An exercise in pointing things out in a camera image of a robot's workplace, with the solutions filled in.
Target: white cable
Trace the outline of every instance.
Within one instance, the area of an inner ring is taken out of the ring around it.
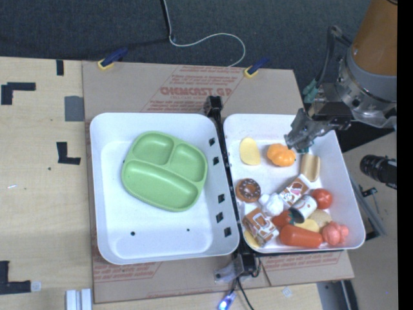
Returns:
[[[197,45],[197,44],[199,44],[199,43],[202,43],[203,41],[205,41],[205,40],[207,40],[207,39],[210,39],[210,38],[212,38],[212,37],[216,37],[216,36],[229,36],[229,37],[233,37],[233,38],[237,39],[237,40],[241,43],[241,45],[242,45],[242,47],[243,47],[243,55],[241,56],[241,58],[240,58],[238,61],[236,61],[235,63],[229,65],[229,67],[233,67],[233,66],[237,65],[238,63],[240,63],[240,62],[244,59],[244,57],[245,57],[245,51],[246,51],[246,49],[245,49],[245,44],[244,44],[244,42],[243,42],[239,37],[235,36],[234,34],[227,34],[227,33],[222,32],[222,33],[218,33],[218,34],[211,34],[210,36],[206,36],[205,38],[200,39],[200,40],[198,40],[198,41],[196,41],[196,42],[194,42],[194,43],[189,43],[189,44],[177,44],[177,43],[174,43],[174,41],[172,40],[172,27],[171,27],[171,24],[170,24],[169,11],[168,11],[168,6],[166,5],[166,0],[163,0],[163,4],[164,4],[164,6],[165,6],[166,18],[167,18],[168,25],[169,25],[169,36],[168,36],[168,37],[169,37],[169,42],[170,42],[171,44],[173,44],[175,47],[181,47],[181,48],[191,47],[191,46]]]

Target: light wood surface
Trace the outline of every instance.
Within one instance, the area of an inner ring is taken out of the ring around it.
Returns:
[[[35,82],[0,106],[0,260],[9,281],[41,282],[41,290],[0,295],[0,309],[64,309],[65,291],[92,288],[85,124],[65,121],[66,96],[83,96],[80,61],[0,57],[0,83]],[[56,143],[80,165],[60,164]],[[256,309],[321,310],[316,284],[248,289]],[[215,309],[223,293],[158,298],[94,309]],[[248,309],[241,293],[231,309]]]

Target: white tray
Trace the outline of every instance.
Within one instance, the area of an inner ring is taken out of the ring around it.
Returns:
[[[205,154],[205,186],[189,210],[153,207],[123,187],[123,160],[132,142],[146,131],[170,134]],[[200,114],[105,113],[92,120],[90,139],[97,244],[103,258],[113,264],[136,264],[226,255],[236,249],[239,232],[210,119]]]
[[[228,160],[234,186],[243,178],[252,178],[258,182],[262,193],[272,194],[281,192],[300,171],[301,155],[290,167],[276,167],[267,159],[267,149],[272,143],[283,143],[284,135],[291,131],[293,115],[266,114],[234,114],[224,122],[225,141],[227,144]],[[239,157],[239,144],[245,137],[253,138],[261,153],[260,165],[246,165]],[[347,168],[341,153],[336,133],[327,133],[314,140],[309,153],[320,156],[321,170],[319,179],[311,183],[310,190],[323,187],[333,195],[333,203],[326,211],[335,222],[347,225],[350,234],[344,243],[329,246],[322,243],[317,249],[304,249],[283,245],[277,237],[264,247],[254,247],[259,253],[293,253],[305,251],[331,251],[338,249],[354,249],[365,241],[365,228],[354,196]],[[251,211],[258,203],[245,203],[237,199],[239,215],[242,219],[245,213]]]

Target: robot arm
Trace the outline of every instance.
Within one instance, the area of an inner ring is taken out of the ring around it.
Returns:
[[[352,119],[377,128],[392,128],[396,117],[386,114],[397,103],[397,0],[372,0],[352,43],[336,26],[329,28],[323,70],[306,87],[307,112],[299,109],[285,135],[289,148],[303,152],[314,138],[333,129],[346,130]],[[334,41],[349,44],[334,84],[324,84],[323,72],[332,56]]]

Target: dark fabric background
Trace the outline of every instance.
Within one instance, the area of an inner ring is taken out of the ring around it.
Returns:
[[[354,38],[370,0],[166,3],[176,43],[192,43],[218,32],[234,34],[247,49],[239,67],[268,57],[266,68],[292,69],[303,90],[323,65],[328,26],[337,25]],[[240,43],[231,37],[177,48],[166,40],[167,34],[160,0],[0,0],[0,56],[99,60],[126,46],[129,52],[123,61],[228,66],[242,55]],[[343,55],[345,47],[336,46],[336,55]],[[326,81],[336,79],[337,67],[332,61]],[[370,135],[381,134],[368,129]],[[346,133],[349,141],[354,139]]]

